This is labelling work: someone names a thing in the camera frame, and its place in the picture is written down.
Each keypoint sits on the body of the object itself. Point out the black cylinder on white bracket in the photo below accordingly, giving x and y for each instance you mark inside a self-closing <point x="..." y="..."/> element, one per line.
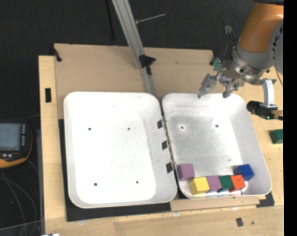
<point x="260" y="108"/>

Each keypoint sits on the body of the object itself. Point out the blue cube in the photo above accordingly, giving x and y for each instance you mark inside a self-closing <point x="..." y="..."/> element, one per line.
<point x="244" y="171"/>

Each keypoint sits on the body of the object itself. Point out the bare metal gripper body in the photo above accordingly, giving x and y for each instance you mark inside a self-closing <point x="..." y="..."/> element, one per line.
<point x="240" y="70"/>

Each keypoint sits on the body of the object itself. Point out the orange cube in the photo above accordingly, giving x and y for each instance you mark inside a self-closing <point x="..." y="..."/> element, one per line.
<point x="238" y="181"/>

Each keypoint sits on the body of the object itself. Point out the white plastic tray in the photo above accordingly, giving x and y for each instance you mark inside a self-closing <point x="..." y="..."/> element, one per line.
<point x="114" y="151"/>
<point x="205" y="136"/>

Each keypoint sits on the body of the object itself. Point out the yellow cube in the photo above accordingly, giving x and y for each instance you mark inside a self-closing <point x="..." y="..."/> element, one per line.
<point x="199" y="185"/>

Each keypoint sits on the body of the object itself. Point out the brown cardboard board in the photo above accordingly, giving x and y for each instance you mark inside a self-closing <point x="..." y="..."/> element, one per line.
<point x="94" y="67"/>

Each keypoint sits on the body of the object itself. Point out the purple cube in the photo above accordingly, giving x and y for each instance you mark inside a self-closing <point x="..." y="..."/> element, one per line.
<point x="214" y="183"/>
<point x="186" y="171"/>

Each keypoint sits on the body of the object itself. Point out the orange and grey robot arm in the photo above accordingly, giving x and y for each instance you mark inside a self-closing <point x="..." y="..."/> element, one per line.
<point x="259" y="31"/>

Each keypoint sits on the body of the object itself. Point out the green cube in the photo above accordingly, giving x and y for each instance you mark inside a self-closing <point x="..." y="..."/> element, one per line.
<point x="276" y="136"/>
<point x="226" y="181"/>

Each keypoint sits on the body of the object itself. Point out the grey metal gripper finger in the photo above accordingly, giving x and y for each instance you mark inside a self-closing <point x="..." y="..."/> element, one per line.
<point x="229" y="88"/>
<point x="207" y="85"/>

